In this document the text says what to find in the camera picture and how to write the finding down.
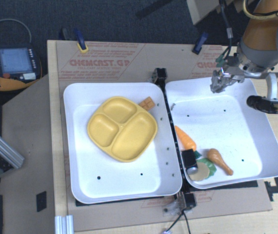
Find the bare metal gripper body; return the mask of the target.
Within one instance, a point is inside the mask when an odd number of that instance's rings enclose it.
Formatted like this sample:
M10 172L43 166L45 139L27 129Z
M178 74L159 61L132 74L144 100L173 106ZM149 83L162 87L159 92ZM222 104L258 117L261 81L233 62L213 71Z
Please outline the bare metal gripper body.
M267 74L274 70L274 66L263 67L255 64L245 56L229 57L221 68L221 76L234 75L235 82L242 83L245 78L265 79Z

